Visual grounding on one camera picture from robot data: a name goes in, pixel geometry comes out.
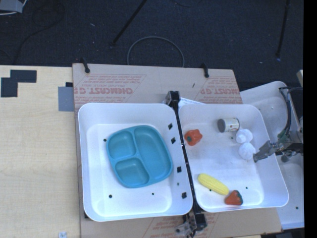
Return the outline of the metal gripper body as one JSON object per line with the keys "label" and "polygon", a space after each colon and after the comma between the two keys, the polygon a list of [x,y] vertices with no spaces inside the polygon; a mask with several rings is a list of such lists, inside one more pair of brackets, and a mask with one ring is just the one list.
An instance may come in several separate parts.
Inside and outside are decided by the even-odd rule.
{"label": "metal gripper body", "polygon": [[275,143],[275,151],[286,156],[294,156],[304,154],[304,145],[302,134],[298,131],[290,130],[286,134],[286,130],[281,131],[277,136]]}

